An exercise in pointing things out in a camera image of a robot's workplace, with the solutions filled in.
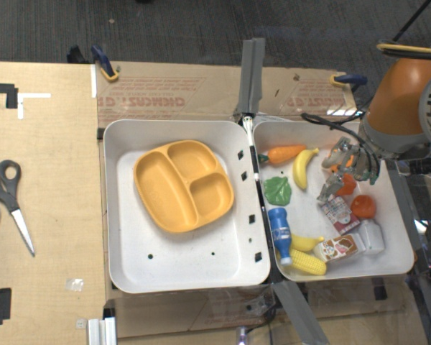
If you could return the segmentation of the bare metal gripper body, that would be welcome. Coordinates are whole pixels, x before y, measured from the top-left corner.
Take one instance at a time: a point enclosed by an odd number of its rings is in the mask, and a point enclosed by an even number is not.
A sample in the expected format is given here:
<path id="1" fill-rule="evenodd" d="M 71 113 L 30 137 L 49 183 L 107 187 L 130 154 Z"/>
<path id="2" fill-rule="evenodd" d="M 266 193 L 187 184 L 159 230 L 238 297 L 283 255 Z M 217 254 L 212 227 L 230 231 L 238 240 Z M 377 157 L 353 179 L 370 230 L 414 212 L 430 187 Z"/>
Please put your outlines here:
<path id="1" fill-rule="evenodd" d="M 351 174 L 357 181 L 368 181 L 374 185 L 379 178 L 380 161 L 374 151 L 366 144 L 351 146 L 353 159 L 351 161 Z"/>

